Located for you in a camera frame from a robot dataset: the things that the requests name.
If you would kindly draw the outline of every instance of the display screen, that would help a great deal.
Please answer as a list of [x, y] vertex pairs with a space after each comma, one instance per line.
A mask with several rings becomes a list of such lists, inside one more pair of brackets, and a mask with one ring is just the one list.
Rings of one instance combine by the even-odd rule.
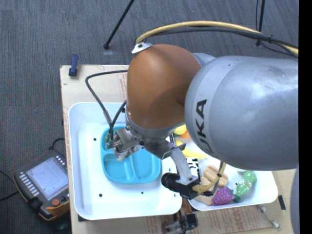
[[54, 157], [47, 159], [26, 173], [48, 200], [68, 186], [67, 173]]

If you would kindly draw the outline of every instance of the blue plate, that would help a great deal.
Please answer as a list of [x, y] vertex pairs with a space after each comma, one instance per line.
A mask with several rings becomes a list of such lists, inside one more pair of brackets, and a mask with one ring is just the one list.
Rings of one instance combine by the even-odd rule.
[[[114, 127], [114, 132], [125, 126]], [[140, 149], [123, 161], [117, 161], [113, 149], [107, 149], [106, 129], [101, 137], [101, 160], [105, 175], [112, 181], [124, 184], [142, 184], [155, 180], [161, 171], [161, 160]]]

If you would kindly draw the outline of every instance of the green bottle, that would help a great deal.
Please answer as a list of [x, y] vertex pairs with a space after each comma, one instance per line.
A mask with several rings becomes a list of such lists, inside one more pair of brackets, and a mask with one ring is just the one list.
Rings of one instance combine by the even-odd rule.
[[235, 196], [234, 202], [238, 203], [240, 201], [240, 197], [249, 192], [249, 189], [251, 188], [252, 184], [256, 181], [256, 179], [257, 178], [253, 171], [244, 172], [244, 176], [237, 183], [236, 194], [234, 195]]

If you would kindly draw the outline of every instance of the white tray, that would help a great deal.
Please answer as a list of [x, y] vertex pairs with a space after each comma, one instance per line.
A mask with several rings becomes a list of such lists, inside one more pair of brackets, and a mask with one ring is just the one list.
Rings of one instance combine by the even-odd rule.
[[[204, 154], [191, 139], [185, 139], [177, 137], [182, 143], [186, 143], [186, 147], [196, 153]], [[220, 161], [207, 156], [207, 158], [202, 158], [198, 161], [200, 176], [203, 176], [203, 171], [208, 165], [213, 165], [217, 168], [220, 166]], [[224, 173], [228, 176], [228, 183], [226, 184], [231, 190], [236, 192], [236, 183], [240, 181], [243, 177], [245, 170], [235, 168], [230, 165], [226, 165]], [[189, 200], [189, 203], [199, 211], [210, 211], [216, 209], [224, 209], [231, 207], [247, 206], [247, 205], [257, 205], [257, 204], [267, 204], [276, 200], [278, 196], [277, 185], [275, 183], [272, 172], [270, 171], [253, 171], [256, 175], [256, 182], [252, 184], [249, 192], [241, 197], [238, 203], [229, 203], [226, 205], [206, 205], [202, 202], [196, 201], [195, 199]]]
[[[105, 103], [113, 118], [121, 103]], [[116, 126], [124, 125], [124, 114]], [[182, 205], [182, 198], [161, 184], [167, 172], [176, 173], [169, 157], [161, 161], [157, 179], [144, 184], [122, 184], [109, 180], [102, 169], [100, 139], [108, 128], [103, 111], [96, 102], [82, 102], [69, 110], [74, 205], [77, 213], [88, 220], [170, 215]]]

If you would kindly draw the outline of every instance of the table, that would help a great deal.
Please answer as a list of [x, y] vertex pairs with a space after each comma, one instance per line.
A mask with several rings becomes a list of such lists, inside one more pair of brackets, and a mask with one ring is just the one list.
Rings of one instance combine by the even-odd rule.
[[[79, 221], [74, 206], [73, 176], [71, 163], [70, 132], [68, 113], [72, 105], [78, 102], [96, 102], [85, 84], [85, 78], [89, 75], [127, 69], [127, 65], [78, 65], [78, 75], [69, 76], [71, 66], [61, 66], [60, 86], [63, 106], [64, 132], [66, 144], [66, 158], [68, 168], [70, 211], [72, 233], [106, 233], [106, 234], [162, 234], [164, 223], [173, 222], [170, 215], [149, 216], [121, 219], [107, 219], [95, 221]], [[123, 102], [126, 99], [127, 73], [109, 74], [94, 77], [89, 80], [95, 93], [102, 102]], [[282, 195], [285, 210], [281, 209], [279, 200], [265, 204], [267, 215], [280, 224], [283, 234], [293, 234], [290, 219], [290, 196], [295, 169], [274, 171], [273, 176], [278, 187], [278, 194]], [[243, 234], [274, 234], [278, 231], [273, 225], [266, 221], [261, 214], [257, 214], [256, 206], [237, 207], [230, 210], [216, 210], [208, 212], [194, 212], [197, 216], [199, 226], [187, 233], [191, 234], [219, 234], [219, 233], [243, 233]]]

